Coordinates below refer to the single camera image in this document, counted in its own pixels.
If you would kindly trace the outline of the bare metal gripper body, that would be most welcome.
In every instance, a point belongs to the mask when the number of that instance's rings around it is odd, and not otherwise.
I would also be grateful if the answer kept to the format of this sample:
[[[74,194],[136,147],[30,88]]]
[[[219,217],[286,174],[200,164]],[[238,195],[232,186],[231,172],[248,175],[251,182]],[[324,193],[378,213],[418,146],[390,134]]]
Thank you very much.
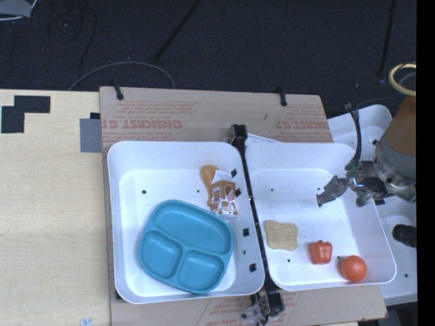
[[[349,163],[347,183],[357,195],[370,194],[375,202],[383,203],[385,198],[392,196],[409,203],[417,201],[415,180],[404,177],[383,162]]]

